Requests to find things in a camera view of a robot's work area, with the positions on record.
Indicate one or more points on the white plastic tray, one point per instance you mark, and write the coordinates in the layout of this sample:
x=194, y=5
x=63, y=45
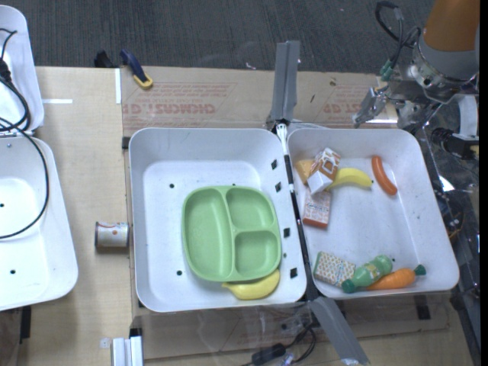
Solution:
x=164, y=212
x=15, y=78
x=381, y=235
x=34, y=265

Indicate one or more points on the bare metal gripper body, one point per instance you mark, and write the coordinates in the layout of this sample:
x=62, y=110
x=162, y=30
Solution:
x=427, y=84

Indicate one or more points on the orange carrot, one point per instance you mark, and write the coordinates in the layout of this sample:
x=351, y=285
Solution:
x=396, y=279

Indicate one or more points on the green divided plate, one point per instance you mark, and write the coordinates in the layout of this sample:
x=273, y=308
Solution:
x=207, y=231

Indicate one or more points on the orange patterned packet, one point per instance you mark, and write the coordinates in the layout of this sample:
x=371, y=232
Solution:
x=332, y=268

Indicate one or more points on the brown cardboard board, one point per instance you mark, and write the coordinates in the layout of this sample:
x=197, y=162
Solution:
x=213, y=101

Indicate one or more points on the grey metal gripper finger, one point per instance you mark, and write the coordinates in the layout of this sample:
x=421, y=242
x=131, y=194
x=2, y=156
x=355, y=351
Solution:
x=412, y=116
x=370, y=105

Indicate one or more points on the yellow banana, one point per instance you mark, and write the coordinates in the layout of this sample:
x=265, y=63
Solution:
x=352, y=175
x=253, y=290

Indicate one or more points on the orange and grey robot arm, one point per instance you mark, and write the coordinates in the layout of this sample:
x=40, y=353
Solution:
x=451, y=21

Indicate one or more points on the black cylinder on white bracket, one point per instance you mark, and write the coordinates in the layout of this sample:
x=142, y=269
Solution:
x=467, y=113

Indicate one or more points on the yellow cheese wedge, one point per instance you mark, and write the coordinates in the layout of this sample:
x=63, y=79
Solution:
x=303, y=168

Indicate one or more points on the white can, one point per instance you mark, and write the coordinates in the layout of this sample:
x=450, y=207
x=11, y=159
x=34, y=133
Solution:
x=112, y=235

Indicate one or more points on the orange and white carton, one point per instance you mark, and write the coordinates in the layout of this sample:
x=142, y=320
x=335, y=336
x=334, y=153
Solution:
x=324, y=168

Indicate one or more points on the green bottle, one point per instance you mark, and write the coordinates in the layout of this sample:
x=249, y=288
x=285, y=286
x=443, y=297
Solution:
x=368, y=273

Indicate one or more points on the orange and white packet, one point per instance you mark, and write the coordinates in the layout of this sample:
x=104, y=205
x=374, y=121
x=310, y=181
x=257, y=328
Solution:
x=317, y=208

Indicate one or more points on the orange sausage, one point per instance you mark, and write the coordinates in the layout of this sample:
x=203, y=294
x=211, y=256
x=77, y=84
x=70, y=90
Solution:
x=384, y=175

